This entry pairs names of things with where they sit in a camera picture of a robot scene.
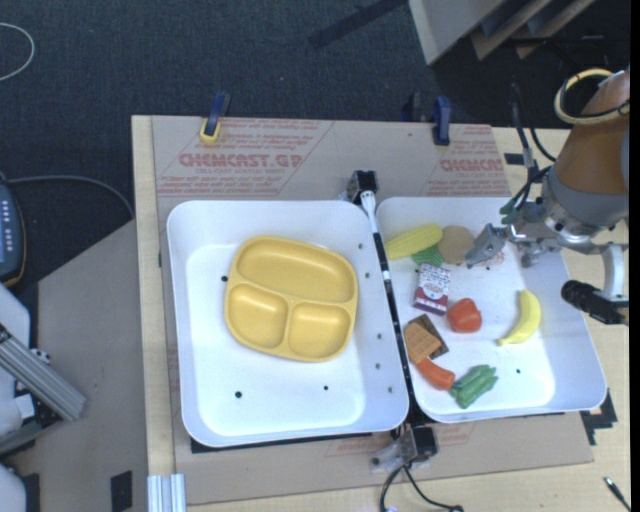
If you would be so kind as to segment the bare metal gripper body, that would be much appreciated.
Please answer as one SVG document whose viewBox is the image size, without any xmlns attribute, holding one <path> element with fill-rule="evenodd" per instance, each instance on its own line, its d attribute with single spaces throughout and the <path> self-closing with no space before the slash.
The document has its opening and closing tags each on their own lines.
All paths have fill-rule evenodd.
<svg viewBox="0 0 640 512">
<path fill-rule="evenodd" d="M 529 252 L 555 252 L 561 248 L 585 255 L 600 254 L 605 244 L 593 238 L 612 230 L 627 217 L 629 205 L 616 200 L 536 200 L 508 202 L 509 240 Z"/>
</svg>

